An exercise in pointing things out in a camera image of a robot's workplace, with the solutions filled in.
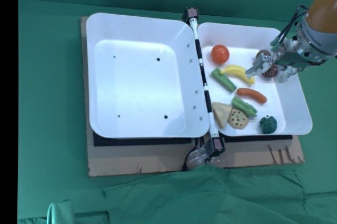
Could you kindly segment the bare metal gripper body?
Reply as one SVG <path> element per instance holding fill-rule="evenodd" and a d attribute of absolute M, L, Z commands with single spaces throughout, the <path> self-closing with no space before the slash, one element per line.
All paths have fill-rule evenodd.
<path fill-rule="evenodd" d="M 273 41 L 273 63 L 279 66 L 291 66 L 303 70 L 309 66 L 320 65 L 320 51 L 317 41 L 304 34 L 294 35 L 288 39 L 280 33 Z"/>

